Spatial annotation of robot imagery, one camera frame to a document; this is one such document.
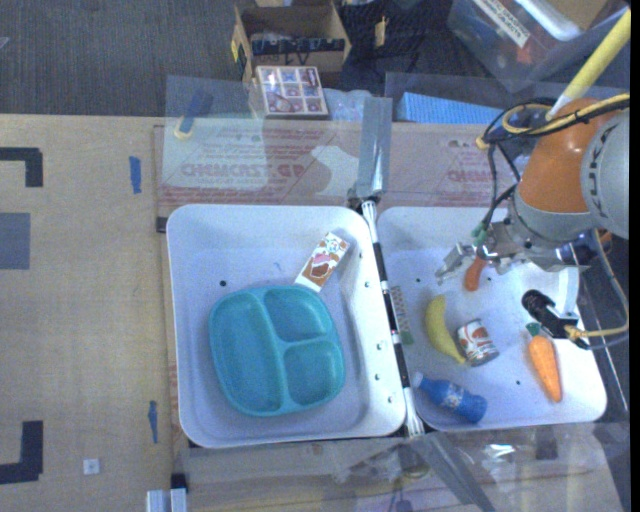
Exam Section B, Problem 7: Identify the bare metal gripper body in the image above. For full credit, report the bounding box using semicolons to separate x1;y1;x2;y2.
474;220;581;275

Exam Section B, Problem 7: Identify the yellow banana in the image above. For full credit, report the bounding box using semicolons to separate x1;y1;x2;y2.
424;294;468;366

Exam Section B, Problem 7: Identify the brown and green packet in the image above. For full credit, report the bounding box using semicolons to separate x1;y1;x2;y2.
389;285;416;347

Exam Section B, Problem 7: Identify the thin black and white rod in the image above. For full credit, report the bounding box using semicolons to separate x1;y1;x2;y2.
359;198;426;439

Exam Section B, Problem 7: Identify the white and red can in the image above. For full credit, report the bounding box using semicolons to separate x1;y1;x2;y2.
456;319;501;368

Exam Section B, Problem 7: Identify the brown cardboard board red print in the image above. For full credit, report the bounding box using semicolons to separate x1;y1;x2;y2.
152;120;526;454

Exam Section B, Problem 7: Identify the orange carrot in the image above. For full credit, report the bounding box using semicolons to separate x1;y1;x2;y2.
524;321;564;404

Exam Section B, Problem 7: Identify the white and orange carton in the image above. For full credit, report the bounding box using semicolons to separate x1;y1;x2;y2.
294;230;352;294

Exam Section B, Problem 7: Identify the blue bottle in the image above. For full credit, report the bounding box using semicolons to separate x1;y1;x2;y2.
411;371;489;425

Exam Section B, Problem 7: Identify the white plastic tray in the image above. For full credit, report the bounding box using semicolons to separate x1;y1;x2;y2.
165;203;408;449
375;205;609;433

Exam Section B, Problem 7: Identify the blue foam block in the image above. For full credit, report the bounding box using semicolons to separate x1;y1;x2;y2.
396;91;504;126

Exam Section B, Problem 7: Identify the blue divided plate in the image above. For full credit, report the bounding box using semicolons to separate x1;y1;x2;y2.
207;284;348;418

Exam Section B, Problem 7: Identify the wooden box with picture tiles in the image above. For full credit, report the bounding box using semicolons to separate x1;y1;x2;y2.
254;65;330;120

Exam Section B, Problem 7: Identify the brown cardboard box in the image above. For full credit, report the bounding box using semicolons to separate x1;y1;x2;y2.
230;0;353;84

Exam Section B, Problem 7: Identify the black cylinder on white bracket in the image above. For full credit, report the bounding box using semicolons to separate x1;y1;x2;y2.
520;264;582;342

